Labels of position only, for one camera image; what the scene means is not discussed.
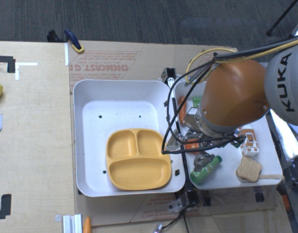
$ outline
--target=yellow cable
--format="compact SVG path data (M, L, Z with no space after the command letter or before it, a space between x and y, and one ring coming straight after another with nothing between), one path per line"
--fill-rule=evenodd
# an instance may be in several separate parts
M239 57L239 58L234 58L234 59L229 59L229 60L215 61L215 62L216 63L231 63L231 62L238 62L238 61L250 60L250 59L254 59L254 58L261 57L261 56L265 56L267 54L271 54L271 53L274 53L274 52L277 52L277 51L280 51L280 50L283 50L283 49L286 49L286 48L295 46L297 44L298 44L298 40L295 40L295 41L292 41L292 42L283 44L281 46L278 46L276 48L269 49L267 51L260 52L260 53L254 54L254 55L250 55L250 56L246 56L246 57Z
M192 65L192 64L193 64L199 57L201 57L202 55L204 55L204 54L206 54L206 53L213 52L213 51L219 51L219 50L222 50L222 51L228 51L228 52L236 52L236 51L234 51L234 50L227 49L227 48L212 48L212 49L205 50L205 51L199 53L197 56L195 56L195 57L190 61L189 65L188 65L188 67L187 67L186 73L190 70L191 65ZM212 68L213 68L213 65L211 66L210 71L207 72L207 74L206 74L206 75L199 81L199 83L201 83L201 82L203 82L204 80L207 79L207 77L209 76L209 74L212 72ZM188 77L187 77L187 76L185 77L185 79L186 79L186 82L187 82L187 83L190 82L190 81L188 80Z

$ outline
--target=orange object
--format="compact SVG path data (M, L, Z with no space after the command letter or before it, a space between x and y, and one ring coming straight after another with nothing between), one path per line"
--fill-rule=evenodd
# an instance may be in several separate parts
M289 212L289 209L290 209L290 203L289 203L289 199L288 199L287 195L286 195L286 194L282 195L282 198L283 198L283 202L284 202L286 211Z
M184 97L181 97L179 99L179 104L181 104L184 100ZM181 108L181 110L179 111L179 122L183 123L183 119L186 116L186 110L187 110L187 101L183 104L183 107Z
M189 139L187 142L193 142L193 141L196 141L197 139ZM184 149L185 150L192 150L192 149L197 149L200 147L200 144L199 143L186 143L184 145Z
M91 218L89 216L85 219L83 233L91 233Z

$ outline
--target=white tape marker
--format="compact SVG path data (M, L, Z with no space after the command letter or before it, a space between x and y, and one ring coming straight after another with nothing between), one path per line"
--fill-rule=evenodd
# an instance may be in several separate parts
M15 80L19 80L19 66L37 66L37 62L16 62L15 63Z
M69 65L68 43L65 43L65 66Z

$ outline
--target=white plastic piece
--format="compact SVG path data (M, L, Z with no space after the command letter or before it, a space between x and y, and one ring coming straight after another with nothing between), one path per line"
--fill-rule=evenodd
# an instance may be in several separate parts
M62 222L62 218L63 218L62 215L55 215L54 220L55 220L55 222Z
M71 233L76 233L75 216L70 217L70 232Z
M71 233L71 216L63 216L63 233Z
M173 78L168 78L167 80L167 84L169 86L169 88L171 88L174 84L174 79ZM175 93L174 93L174 89L172 90L172 94L171 94L171 98L174 98L175 97Z
M19 66L37 66L37 62L16 62L15 63L15 80L19 80Z
M160 233L163 225L161 223L157 223L152 233Z
M65 45L65 66L69 65L69 52L68 52L68 43L64 43Z
M75 233L82 233L82 215L75 215Z
M256 140L255 131L249 125L244 126L239 135L245 135L246 139L241 144L241 153L243 156L250 156L253 157L259 153L258 143Z

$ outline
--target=kuka logo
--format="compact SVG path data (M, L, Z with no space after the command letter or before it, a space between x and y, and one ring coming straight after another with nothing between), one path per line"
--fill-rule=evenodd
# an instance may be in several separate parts
M287 93L287 89L286 89L286 85L285 85L286 78L284 77L284 74L286 73L286 70L287 70L287 60L291 54L292 53L282 57L281 64L284 65L285 68L283 69L283 71L278 69L279 78L277 79L277 82L278 82L277 88L281 91L280 92L281 103L282 103L282 105L284 105L286 107L287 112L295 111L293 108L291 108L291 102L288 99L288 93Z

